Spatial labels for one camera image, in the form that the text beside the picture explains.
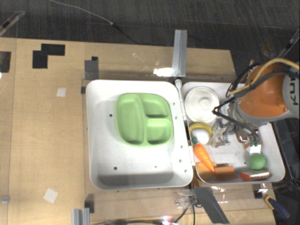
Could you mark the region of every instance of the wooden surface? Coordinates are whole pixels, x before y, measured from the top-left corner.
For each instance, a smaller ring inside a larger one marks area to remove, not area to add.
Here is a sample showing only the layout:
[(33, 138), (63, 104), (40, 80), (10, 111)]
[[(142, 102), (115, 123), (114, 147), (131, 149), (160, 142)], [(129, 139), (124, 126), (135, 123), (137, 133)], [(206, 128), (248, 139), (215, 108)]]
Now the wooden surface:
[[(48, 69), (32, 69), (32, 51), (40, 50), (41, 43), (65, 44), (66, 54), (49, 56)], [(0, 50), (3, 44), (4, 40), (0, 38)], [(98, 56), (100, 73), (103, 72), (101, 76), (107, 73), (128, 79), (128, 73), (131, 73), (138, 79), (142, 73), (151, 76), (153, 68), (169, 67), (173, 49), (28, 39), (18, 39), (16, 47), (7, 49), (16, 56), (10, 170), (5, 167), (6, 173), (9, 172), (11, 197), (7, 224), (70, 225), (71, 210), (82, 209), (85, 199), (80, 93), (84, 60)], [(187, 74), (199, 74), (206, 80), (210, 79), (209, 75), (219, 75), (228, 82), (235, 77), (229, 51), (221, 50), (188, 49)], [(0, 82), (9, 81), (3, 78)], [(56, 96), (58, 88), (67, 89), (65, 97)], [(1, 160), (0, 171), (4, 171), (2, 166), (8, 162), (8, 158)], [(43, 199), (48, 188), (58, 193), (53, 204)], [(250, 210), (254, 209), (251, 206), (253, 198), (239, 199), (238, 196), (243, 193), (232, 194), (236, 196), (235, 202), (224, 204), (232, 223), (275, 223), (271, 210), (262, 200), (254, 203), (259, 210)], [(198, 213), (199, 223), (196, 224), (210, 224), (203, 209)], [(191, 216), (183, 217), (180, 224), (191, 224)]]

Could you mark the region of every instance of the yellow cable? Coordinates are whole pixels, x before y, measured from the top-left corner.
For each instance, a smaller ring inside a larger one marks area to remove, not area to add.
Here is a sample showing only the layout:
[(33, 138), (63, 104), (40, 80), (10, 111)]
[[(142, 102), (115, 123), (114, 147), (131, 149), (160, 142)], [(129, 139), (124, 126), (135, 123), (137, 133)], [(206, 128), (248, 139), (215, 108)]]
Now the yellow cable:
[[(296, 63), (294, 63), (294, 62), (292, 62), (292, 61), (289, 61), (289, 60), (283, 59), (283, 58), (274, 58), (274, 59), (268, 61), (266, 64), (264, 64), (264, 65), (262, 66), (262, 68), (259, 70), (259, 72), (257, 73), (256, 77), (253, 79), (253, 81), (251, 82), (251, 84), (255, 83), (255, 82), (260, 78), (260, 76), (263, 74), (263, 72), (265, 71), (265, 69), (266, 69), (267, 67), (273, 65), (274, 63), (278, 63), (278, 62), (284, 63), (284, 64), (286, 64), (286, 65), (289, 65), (290, 67), (293, 67), (293, 68), (299, 70), (299, 65), (296, 64)], [(234, 94), (236, 94), (236, 93), (238, 93), (238, 92), (240, 92), (240, 91), (243, 91), (243, 90), (249, 88), (251, 84), (245, 85), (245, 86), (242, 87), (242, 88), (233, 90), (233, 91), (229, 92), (229, 94), (234, 95)]]

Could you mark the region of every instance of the green ball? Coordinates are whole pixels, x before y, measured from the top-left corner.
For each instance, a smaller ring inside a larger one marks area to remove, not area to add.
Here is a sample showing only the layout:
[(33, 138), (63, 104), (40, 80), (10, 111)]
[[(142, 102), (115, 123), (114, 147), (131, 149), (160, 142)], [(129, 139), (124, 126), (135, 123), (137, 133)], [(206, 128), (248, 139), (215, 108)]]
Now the green ball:
[(250, 157), (250, 167), (254, 170), (260, 170), (266, 165), (266, 157), (261, 154), (253, 154)]

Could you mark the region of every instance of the white wire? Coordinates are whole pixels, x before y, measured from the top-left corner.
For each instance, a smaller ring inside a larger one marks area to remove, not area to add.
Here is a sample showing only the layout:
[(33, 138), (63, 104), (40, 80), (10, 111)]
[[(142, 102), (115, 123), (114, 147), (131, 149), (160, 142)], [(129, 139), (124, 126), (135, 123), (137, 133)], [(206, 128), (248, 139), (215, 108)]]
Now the white wire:
[(97, 14), (95, 14), (95, 13), (92, 13), (92, 12), (88, 11), (88, 10), (85, 10), (85, 9), (83, 9), (83, 8), (81, 8), (81, 7), (69, 5), (69, 4), (62, 3), (62, 2), (58, 2), (58, 1), (55, 1), (55, 0), (48, 0), (48, 1), (51, 1), (51, 2), (54, 2), (54, 3), (60, 4), (60, 5), (64, 5), (64, 6), (67, 6), (67, 7), (71, 7), (71, 8), (77, 8), (77, 9), (79, 9), (79, 10), (82, 10), (83, 12), (86, 12), (86, 13), (88, 13), (88, 14), (91, 14), (91, 15), (94, 15), (94, 16), (96, 16), (96, 17), (99, 17), (99, 18), (101, 18), (101, 19), (107, 21), (107, 22), (110, 23), (111, 25), (113, 25), (113, 22), (107, 20), (106, 18), (101, 17), (101, 16), (99, 16), (99, 15), (97, 15)]

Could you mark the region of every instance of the green plate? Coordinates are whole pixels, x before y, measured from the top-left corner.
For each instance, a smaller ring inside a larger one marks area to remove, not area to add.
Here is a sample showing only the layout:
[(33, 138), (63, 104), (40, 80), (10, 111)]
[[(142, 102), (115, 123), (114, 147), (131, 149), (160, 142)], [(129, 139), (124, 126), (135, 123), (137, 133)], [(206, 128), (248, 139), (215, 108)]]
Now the green plate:
[(117, 131), (126, 144), (160, 145), (173, 137), (171, 110), (167, 101), (149, 93), (126, 93), (116, 104)]

